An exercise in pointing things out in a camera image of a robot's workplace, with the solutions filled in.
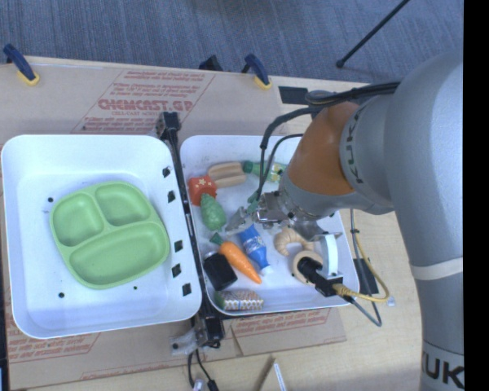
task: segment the cardboard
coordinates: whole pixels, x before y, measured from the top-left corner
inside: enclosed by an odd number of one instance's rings
[[[263,90],[253,75],[178,70],[68,59],[26,57],[40,76],[27,86],[14,64],[0,64],[0,152],[19,134],[152,134],[160,112],[177,111],[180,142],[193,134],[262,134],[278,115],[302,106],[282,103],[278,86],[343,91],[358,83],[271,77]],[[303,131],[309,118],[282,125],[277,134]],[[0,170],[0,221],[7,315],[10,387],[27,389],[184,365],[170,337],[190,322],[36,340],[11,315]],[[225,321],[221,349],[206,360],[235,358],[346,340],[336,309],[267,314]]]

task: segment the orange carrot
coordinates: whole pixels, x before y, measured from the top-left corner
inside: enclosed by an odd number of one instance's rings
[[[215,233],[210,238],[210,242],[219,245],[219,253],[227,258],[230,265],[243,275],[246,275],[252,281],[262,283],[261,277],[253,267],[252,262],[250,262],[246,254],[240,250],[239,246],[230,240],[223,240],[218,233]]]

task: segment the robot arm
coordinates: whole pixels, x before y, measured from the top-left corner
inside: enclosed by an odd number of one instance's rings
[[[394,94],[325,108],[257,211],[307,239],[339,209],[395,211],[421,305],[422,391],[464,389],[462,68],[441,55]]]

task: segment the blue clamp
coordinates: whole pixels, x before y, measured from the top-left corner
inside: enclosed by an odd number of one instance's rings
[[[12,61],[18,68],[18,77],[28,86],[35,86],[40,81],[40,76],[36,74],[25,57],[10,43],[4,46],[4,53],[7,61]]]
[[[271,81],[268,79],[267,71],[259,58],[254,54],[248,54],[244,60],[246,61],[246,65],[241,72],[248,72],[252,68],[255,72],[255,83],[263,90],[268,90],[271,87]]]

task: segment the white tray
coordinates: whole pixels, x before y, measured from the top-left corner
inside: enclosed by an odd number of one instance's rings
[[[164,169],[171,171],[167,177]],[[198,311],[201,290],[173,161],[159,139],[22,135],[2,150],[2,176],[12,312],[25,334],[47,339],[101,332],[184,320]],[[170,254],[141,278],[95,290],[65,266],[49,216],[62,196],[111,180],[134,184],[148,197],[165,224]],[[181,273],[174,277],[176,265]],[[191,292],[183,295],[183,286]]]
[[[269,149],[279,140],[280,137],[272,137],[269,142]],[[183,172],[185,183],[192,177],[201,177],[207,174],[211,165],[216,165],[228,161],[252,160],[259,161],[260,142],[258,136],[193,136],[185,140],[181,146],[181,160],[183,162]],[[298,138],[287,139],[282,142],[275,154],[275,161],[288,164],[290,158],[298,144]],[[263,192],[274,191],[278,185],[273,182],[265,184]],[[233,187],[219,188],[217,191],[217,200],[223,207],[228,218],[240,207],[247,206],[247,199],[258,189],[258,177],[250,174],[243,184]],[[204,225],[200,207],[192,206],[192,216],[196,231],[196,238],[199,244],[201,259],[209,251],[217,250],[218,246],[209,242],[213,234]],[[355,265],[350,253],[350,247],[344,234],[344,226],[339,213],[333,217],[325,218],[319,222],[319,225],[330,233],[343,233],[337,239],[338,247],[338,268],[343,273],[344,284],[355,291],[359,290],[359,281],[355,272]],[[271,274],[262,277],[262,283],[256,284],[254,281],[236,274],[238,280],[233,283],[228,290],[248,289],[255,291],[262,299],[264,306],[262,310],[254,310],[253,314],[275,313],[282,311],[309,310],[324,307],[334,307],[347,305],[347,303],[338,296],[324,297],[315,288],[305,285],[292,276],[291,266],[293,255],[301,249],[297,245],[290,250],[290,257],[280,255],[273,245],[275,233],[280,231],[279,228],[266,231],[260,225],[256,227],[267,246],[267,259],[273,268]],[[229,240],[240,245],[239,237],[232,236]],[[212,304],[216,306],[214,300],[214,288],[205,275],[207,292]],[[250,311],[222,311],[230,316],[250,315]]]

